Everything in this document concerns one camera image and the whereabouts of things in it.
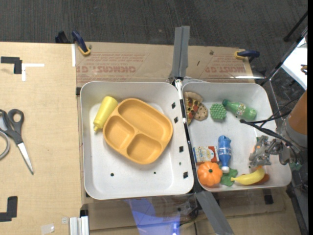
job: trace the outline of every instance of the black scissors handle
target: black scissors handle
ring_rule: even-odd
[[[7,128],[6,130],[0,128],[0,130],[13,138],[16,144],[22,143],[23,140],[21,137],[21,133],[22,124],[24,122],[24,113],[18,109],[12,109],[11,111],[9,111],[9,113],[5,112],[4,110],[0,110],[0,113],[2,113],[4,124]],[[14,120],[15,114],[20,115],[21,118],[19,121]]]

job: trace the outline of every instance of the toy banana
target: toy banana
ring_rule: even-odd
[[[254,184],[254,183],[260,181],[261,179],[263,179],[264,175],[265,175],[264,169],[258,168],[253,173],[241,175],[237,178],[231,177],[230,180],[231,181],[237,181],[243,185],[251,185],[251,184]]]

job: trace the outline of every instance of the toy pumpkin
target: toy pumpkin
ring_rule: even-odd
[[[221,181],[223,175],[219,165],[214,162],[204,162],[198,167],[199,182],[206,186],[212,186],[218,184]]]

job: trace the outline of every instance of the orange divided plate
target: orange divided plate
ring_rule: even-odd
[[[172,134],[170,120],[136,98],[123,100],[103,127],[103,136],[109,146],[142,165],[158,159]]]

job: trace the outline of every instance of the green soda bottle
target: green soda bottle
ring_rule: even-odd
[[[240,102],[230,102],[227,99],[224,99],[222,102],[223,106],[231,111],[236,116],[240,118],[245,118],[246,120],[254,120],[256,117],[256,110],[247,107],[245,104]]]

